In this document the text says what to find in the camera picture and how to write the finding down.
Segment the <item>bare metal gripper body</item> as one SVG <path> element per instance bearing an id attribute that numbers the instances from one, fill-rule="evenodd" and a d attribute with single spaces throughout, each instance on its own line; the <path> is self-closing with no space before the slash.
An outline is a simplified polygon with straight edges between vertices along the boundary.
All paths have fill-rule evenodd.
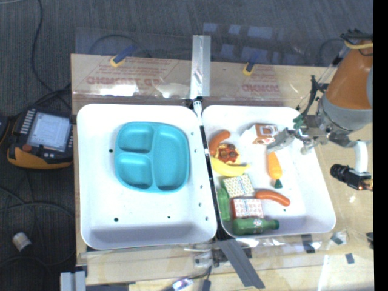
<path id="1" fill-rule="evenodd" d="M 318 115 L 299 115 L 294 119 L 295 136 L 306 146 L 327 144 L 332 125 Z"/>

